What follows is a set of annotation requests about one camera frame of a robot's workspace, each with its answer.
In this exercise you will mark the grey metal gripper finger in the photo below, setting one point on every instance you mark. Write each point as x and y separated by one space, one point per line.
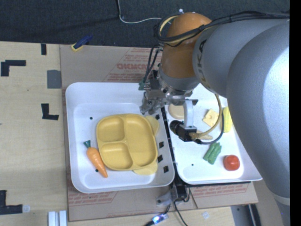
145 107
157 107

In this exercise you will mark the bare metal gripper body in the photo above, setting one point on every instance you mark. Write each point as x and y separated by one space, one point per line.
156 93

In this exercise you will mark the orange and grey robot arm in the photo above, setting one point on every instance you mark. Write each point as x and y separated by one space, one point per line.
247 83

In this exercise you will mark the pale yellow flat piece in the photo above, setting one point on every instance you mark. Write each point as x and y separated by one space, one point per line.
154 123
147 171

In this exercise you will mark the beige round biscuit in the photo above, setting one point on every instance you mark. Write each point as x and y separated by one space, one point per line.
175 112

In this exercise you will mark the yellow divided plate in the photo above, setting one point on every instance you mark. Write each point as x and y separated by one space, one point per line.
131 140

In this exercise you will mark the yellow cheese slice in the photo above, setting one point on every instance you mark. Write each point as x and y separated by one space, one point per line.
210 118

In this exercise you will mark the tan toy food piece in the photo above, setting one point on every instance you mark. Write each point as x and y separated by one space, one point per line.
207 137

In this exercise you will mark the white plastic tray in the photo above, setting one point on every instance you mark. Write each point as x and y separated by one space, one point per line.
195 171
82 126

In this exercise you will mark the brown cardboard board red print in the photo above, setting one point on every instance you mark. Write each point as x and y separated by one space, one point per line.
94 62

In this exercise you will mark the orange carrot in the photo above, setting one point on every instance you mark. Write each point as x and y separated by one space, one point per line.
95 156

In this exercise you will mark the yellow corn cob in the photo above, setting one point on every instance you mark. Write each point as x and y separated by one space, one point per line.
227 121

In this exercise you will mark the green asparagus bundle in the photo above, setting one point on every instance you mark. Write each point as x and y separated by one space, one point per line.
212 153

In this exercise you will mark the red tomato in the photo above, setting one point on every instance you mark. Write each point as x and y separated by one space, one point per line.
231 162

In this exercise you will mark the black cylinder on white bracket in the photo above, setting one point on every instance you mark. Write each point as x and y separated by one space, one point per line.
184 132

